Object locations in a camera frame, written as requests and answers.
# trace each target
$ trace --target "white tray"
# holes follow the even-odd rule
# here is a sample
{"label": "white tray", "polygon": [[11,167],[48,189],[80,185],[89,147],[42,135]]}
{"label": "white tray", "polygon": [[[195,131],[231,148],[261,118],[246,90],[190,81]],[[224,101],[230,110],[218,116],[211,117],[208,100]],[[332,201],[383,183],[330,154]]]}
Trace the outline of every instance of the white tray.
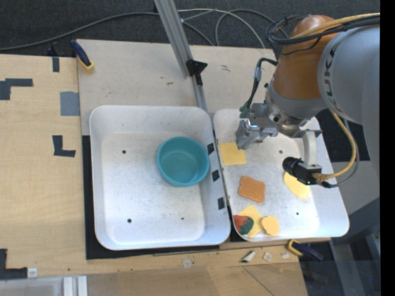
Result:
{"label": "white tray", "polygon": [[[234,142],[240,122],[237,109],[219,110],[214,115],[214,129],[217,143]],[[317,119],[313,118],[304,128],[319,130]],[[284,184],[282,168],[286,157],[304,158],[302,139],[291,139],[282,134],[275,138],[268,137],[261,144],[254,144],[244,151],[247,164],[223,167],[225,189],[233,215],[253,204],[264,216],[278,218],[280,233],[268,236],[264,232],[255,237],[242,236],[247,241],[272,241],[279,239],[305,239],[343,236],[349,229],[349,219],[339,189],[325,189],[310,186],[307,197],[296,197]],[[329,156],[320,135],[317,138],[317,162],[324,173],[332,173]],[[257,203],[238,194],[240,177],[250,176],[266,184],[265,200]]]}
{"label": "white tray", "polygon": [[[216,245],[230,219],[210,116],[198,107],[104,105],[90,116],[94,227],[111,250]],[[210,171],[190,187],[163,180],[159,146],[187,136],[211,145]]]}

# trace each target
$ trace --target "yellow and blue clamp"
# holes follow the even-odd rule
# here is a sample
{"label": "yellow and blue clamp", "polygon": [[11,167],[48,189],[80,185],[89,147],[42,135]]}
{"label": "yellow and blue clamp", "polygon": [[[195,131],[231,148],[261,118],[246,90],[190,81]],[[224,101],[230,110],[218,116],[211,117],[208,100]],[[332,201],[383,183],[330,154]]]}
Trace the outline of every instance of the yellow and blue clamp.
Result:
{"label": "yellow and blue clamp", "polygon": [[87,70],[91,70],[93,68],[93,61],[91,61],[88,58],[88,55],[86,55],[86,52],[83,50],[83,48],[75,41],[75,39],[72,39],[70,41],[70,46],[73,49],[73,51],[76,53],[78,56],[78,61],[79,63]]}
{"label": "yellow and blue clamp", "polygon": [[323,260],[323,255],[321,253],[318,253],[312,247],[309,247],[308,244],[301,244],[300,242],[294,239],[288,241],[286,247],[289,251],[291,251],[293,254],[296,254],[299,257],[302,255],[307,255],[313,258],[315,261]]}

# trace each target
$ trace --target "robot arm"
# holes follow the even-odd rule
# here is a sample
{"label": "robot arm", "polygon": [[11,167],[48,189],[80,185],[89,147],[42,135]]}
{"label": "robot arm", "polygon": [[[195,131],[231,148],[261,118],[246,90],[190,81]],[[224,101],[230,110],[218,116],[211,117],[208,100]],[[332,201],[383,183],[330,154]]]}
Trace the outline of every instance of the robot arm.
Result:
{"label": "robot arm", "polygon": [[300,22],[276,63],[264,102],[252,104],[250,97],[241,108],[243,119],[236,132],[239,149],[278,133],[304,138],[305,161],[287,158],[283,168],[305,184],[321,184],[329,176],[307,159],[306,150],[314,143],[312,134],[301,127],[323,109],[330,109],[364,127],[369,155],[379,175],[380,14],[350,21],[322,15],[296,19]]}

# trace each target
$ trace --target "yellow square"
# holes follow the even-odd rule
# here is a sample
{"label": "yellow square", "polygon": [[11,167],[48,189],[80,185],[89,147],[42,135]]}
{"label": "yellow square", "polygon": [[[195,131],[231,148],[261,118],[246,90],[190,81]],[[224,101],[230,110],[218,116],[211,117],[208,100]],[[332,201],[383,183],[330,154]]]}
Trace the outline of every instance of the yellow square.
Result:
{"label": "yellow square", "polygon": [[247,236],[249,236],[250,238],[255,237],[259,232],[264,230],[261,223],[263,216],[257,211],[257,209],[253,205],[247,206],[237,215],[251,217],[254,221],[252,229],[249,231],[249,233],[247,233]]}
{"label": "yellow square", "polygon": [[224,165],[245,165],[247,163],[244,150],[238,149],[236,142],[222,142],[219,146]]}

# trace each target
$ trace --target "teal bowl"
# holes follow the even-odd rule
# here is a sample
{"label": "teal bowl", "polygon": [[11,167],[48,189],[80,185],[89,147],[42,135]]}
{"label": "teal bowl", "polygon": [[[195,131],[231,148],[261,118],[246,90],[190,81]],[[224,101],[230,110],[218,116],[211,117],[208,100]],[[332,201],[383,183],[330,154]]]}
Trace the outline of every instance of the teal bowl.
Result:
{"label": "teal bowl", "polygon": [[173,137],[159,147],[157,166],[168,183],[184,187],[197,184],[206,177],[210,160],[205,148],[194,139]]}

